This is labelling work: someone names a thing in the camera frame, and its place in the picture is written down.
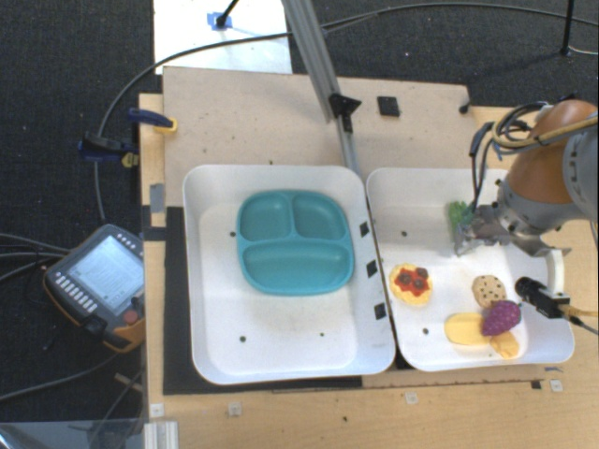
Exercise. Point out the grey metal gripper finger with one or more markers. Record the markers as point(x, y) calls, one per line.
point(462, 246)
point(477, 237)

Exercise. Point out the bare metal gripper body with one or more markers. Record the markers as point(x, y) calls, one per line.
point(503, 232)

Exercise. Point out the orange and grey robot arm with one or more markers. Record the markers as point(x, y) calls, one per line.
point(543, 171)

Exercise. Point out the green broccoli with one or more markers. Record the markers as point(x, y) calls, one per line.
point(458, 213)

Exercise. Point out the white plastic tray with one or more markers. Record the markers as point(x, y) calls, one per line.
point(290, 335)
point(421, 241)

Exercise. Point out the tan chocolate chip biscuit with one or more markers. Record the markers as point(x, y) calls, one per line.
point(488, 289)

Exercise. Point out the yellow pizza slice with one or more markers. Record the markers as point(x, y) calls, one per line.
point(411, 285)

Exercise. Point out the purple grapes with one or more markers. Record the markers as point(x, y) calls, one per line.
point(501, 318)

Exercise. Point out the yellow oval toy food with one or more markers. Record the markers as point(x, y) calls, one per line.
point(462, 329)

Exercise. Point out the yellow orange toy food piece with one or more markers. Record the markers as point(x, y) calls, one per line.
point(506, 345)

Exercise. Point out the black block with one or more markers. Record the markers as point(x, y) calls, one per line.
point(389, 106)

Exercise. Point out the teal divided plate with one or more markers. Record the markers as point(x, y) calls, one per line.
point(295, 269)

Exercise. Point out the brown cardboard board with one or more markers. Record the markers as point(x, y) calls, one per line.
point(262, 124)

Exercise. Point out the black cylinder on white bracket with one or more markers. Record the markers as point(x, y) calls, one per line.
point(543, 297)

